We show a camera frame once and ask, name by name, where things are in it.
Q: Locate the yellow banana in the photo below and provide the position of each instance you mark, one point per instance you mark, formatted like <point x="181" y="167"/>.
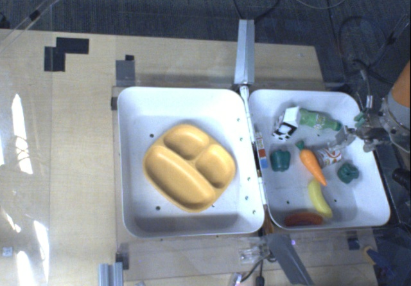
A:
<point x="318" y="199"/>

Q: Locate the yellow divided plate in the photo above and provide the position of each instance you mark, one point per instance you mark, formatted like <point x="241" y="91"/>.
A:
<point x="186" y="169"/>

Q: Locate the white carton with black patches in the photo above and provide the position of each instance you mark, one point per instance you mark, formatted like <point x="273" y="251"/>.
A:
<point x="287" y="121"/>

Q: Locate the white red blue carton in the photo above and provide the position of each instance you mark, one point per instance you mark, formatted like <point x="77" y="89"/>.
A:
<point x="261" y="153"/>

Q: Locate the red sausage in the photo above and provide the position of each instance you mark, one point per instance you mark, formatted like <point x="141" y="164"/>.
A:
<point x="303" y="219"/>

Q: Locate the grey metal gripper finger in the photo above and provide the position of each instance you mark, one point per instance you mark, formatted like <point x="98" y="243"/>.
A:
<point x="337" y="140"/>
<point x="350" y="132"/>

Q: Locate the green plastic bottle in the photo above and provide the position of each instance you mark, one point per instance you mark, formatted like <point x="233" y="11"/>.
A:
<point x="316" y="119"/>

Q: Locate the white and orange can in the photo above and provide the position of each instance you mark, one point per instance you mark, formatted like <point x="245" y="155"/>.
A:
<point x="329" y="157"/>

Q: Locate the white plastic tray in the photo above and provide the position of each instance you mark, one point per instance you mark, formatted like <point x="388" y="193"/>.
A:
<point x="141" y="201"/>
<point x="359" y="204"/>

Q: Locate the orange carrot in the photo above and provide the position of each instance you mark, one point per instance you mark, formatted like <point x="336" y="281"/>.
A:
<point x="311" y="162"/>

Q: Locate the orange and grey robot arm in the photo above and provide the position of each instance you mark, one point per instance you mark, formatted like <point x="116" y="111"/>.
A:
<point x="403" y="85"/>

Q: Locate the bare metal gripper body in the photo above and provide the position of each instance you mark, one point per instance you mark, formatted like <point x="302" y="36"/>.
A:
<point x="377" y="133"/>

